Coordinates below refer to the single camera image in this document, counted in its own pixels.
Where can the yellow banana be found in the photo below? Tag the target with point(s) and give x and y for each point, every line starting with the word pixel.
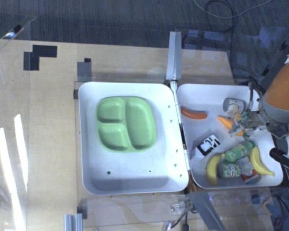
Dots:
pixel 211 170
pixel 256 161

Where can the black and white carton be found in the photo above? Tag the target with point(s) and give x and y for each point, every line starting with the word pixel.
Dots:
pixel 208 145

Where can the green plastic bottle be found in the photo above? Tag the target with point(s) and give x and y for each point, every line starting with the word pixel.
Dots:
pixel 237 151

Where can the green divided plate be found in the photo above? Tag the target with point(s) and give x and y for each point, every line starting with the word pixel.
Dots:
pixel 137 121

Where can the pale wood board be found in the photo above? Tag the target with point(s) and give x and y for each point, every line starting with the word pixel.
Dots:
pixel 135 64

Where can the white plastic tray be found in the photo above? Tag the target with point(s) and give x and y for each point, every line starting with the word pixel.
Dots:
pixel 202 97
pixel 135 167

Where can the orange-red sausage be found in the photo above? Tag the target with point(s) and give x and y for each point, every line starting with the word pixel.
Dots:
pixel 193 113

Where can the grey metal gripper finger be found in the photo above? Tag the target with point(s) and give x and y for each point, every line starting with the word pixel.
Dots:
pixel 235 130
pixel 239 123

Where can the white can with orange print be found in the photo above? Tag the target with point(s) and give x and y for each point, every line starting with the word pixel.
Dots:
pixel 233 105

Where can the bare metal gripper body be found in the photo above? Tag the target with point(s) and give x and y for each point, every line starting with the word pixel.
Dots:
pixel 255 121

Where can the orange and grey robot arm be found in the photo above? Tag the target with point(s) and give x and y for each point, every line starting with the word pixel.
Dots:
pixel 283 90

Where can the white can with green print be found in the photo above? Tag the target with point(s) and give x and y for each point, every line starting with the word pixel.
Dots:
pixel 228 171

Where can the orange carrot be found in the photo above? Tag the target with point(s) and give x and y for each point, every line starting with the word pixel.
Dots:
pixel 225 121

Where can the black cylinder on white bracket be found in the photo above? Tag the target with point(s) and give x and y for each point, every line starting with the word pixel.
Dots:
pixel 280 156

